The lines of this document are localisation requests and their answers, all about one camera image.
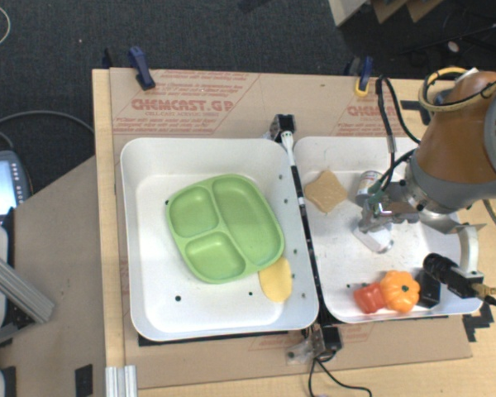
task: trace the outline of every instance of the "white cable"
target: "white cable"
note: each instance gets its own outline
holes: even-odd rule
[[[2,14],[6,17],[6,20],[7,20],[7,31],[3,35],[3,37],[0,39],[0,45],[1,45],[6,40],[6,38],[9,36],[9,33],[11,32],[11,19],[9,19],[9,15],[1,7],[0,7],[0,12],[2,12]]]

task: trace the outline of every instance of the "green plate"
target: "green plate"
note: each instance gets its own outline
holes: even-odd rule
[[[182,257],[201,280],[238,280],[279,259],[281,227],[257,186],[241,175],[192,184],[167,203],[167,219]]]

